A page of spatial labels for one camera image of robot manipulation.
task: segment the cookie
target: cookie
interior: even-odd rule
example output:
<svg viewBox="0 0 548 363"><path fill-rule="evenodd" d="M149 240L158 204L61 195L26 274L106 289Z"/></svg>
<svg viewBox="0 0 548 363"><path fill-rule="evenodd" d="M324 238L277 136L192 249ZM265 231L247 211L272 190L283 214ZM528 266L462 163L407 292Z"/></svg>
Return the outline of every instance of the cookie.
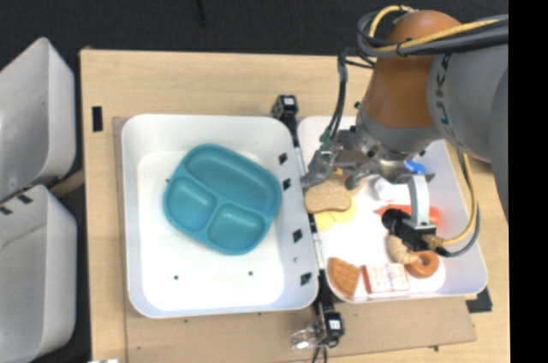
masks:
<svg viewBox="0 0 548 363"><path fill-rule="evenodd" d="M343 259L330 257L327 261L327 275L339 292L348 298L354 296L360 280L360 267Z"/></svg>

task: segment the yellow cable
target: yellow cable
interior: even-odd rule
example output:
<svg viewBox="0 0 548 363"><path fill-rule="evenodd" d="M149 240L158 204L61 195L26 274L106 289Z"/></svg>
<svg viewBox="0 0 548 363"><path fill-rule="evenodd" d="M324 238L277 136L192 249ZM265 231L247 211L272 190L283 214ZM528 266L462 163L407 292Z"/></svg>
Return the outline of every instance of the yellow cable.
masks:
<svg viewBox="0 0 548 363"><path fill-rule="evenodd" d="M474 179L472 178L472 171L470 170L470 163L468 162L468 155L462 153L462 173L464 179L470 190L470 199L472 201L472 209L470 211L470 219L468 220L467 227L457 236L453 238L441 238L436 235L425 235L424 241L428 243L430 248L444 247L451 244L455 244L464 240L470 231L475 227L476 220L478 218L478 200L476 199L476 191L474 186Z"/></svg>
<svg viewBox="0 0 548 363"><path fill-rule="evenodd" d="M410 7L400 6L400 5L390 5L388 7L385 7L384 9L381 9L372 21L372 25L369 30L369 36L374 37L374 33L377 30L377 26L382 18L384 18L387 14L394 13L396 11L410 12L410 11L413 11L413 9L411 9ZM445 29L437 33L429 34L421 38L408 40L406 42L401 42L398 45L388 45L388 46L379 46L379 47L370 46L370 48L372 51L376 51L376 52L392 52L392 51L396 52L398 49L401 49L401 48L408 48L408 47L423 45L428 42L432 42L433 40L439 40L446 37L454 36L456 34L465 33L475 28L491 25L493 23L500 22L502 20L503 19L490 19L486 21L470 22L467 24L461 24L456 27Z"/></svg>

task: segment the wooden board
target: wooden board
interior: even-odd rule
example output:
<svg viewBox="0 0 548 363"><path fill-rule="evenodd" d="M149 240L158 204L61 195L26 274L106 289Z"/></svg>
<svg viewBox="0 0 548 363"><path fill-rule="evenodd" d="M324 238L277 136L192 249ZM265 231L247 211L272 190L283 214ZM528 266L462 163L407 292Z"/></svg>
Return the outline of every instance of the wooden board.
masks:
<svg viewBox="0 0 548 363"><path fill-rule="evenodd" d="M301 117L330 115L337 100L336 58L83 50L80 60L92 357L122 363L309 361L310 351L290 348L289 334L313 321L311 308L163 320L132 308L123 281L112 120L140 113L266 115L280 94L297 96ZM369 76L351 69L345 115L354 114ZM93 116L97 120L99 108L102 124ZM330 350L330 361L358 362L363 357L350 355L411 348L422 349L396 351L397 358L509 361L508 225L489 167L474 168L493 312L471 318L464 299L454 297L341 304L347 334ZM453 345L443 353L424 349L442 344ZM375 354L367 360L396 359L378 355L382 360Z"/></svg>

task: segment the blue divided plate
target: blue divided plate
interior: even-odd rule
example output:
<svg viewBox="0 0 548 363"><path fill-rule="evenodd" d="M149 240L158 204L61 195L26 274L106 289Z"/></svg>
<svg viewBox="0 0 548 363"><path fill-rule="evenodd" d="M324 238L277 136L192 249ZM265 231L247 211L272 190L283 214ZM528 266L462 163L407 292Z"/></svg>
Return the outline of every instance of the blue divided plate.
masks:
<svg viewBox="0 0 548 363"><path fill-rule="evenodd" d="M282 200L276 177L216 144L194 147L164 193L164 213L180 231L220 252L251 251L265 237Z"/></svg>

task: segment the toy donut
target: toy donut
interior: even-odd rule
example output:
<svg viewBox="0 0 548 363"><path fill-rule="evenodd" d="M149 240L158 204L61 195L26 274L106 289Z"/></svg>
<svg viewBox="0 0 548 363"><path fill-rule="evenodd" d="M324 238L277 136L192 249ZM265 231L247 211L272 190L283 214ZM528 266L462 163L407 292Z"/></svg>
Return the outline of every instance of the toy donut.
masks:
<svg viewBox="0 0 548 363"><path fill-rule="evenodd" d="M413 252L419 256L418 261L405 264L405 268L410 275L417 278L431 277L439 267L438 254L430 250L423 252Z"/></svg>

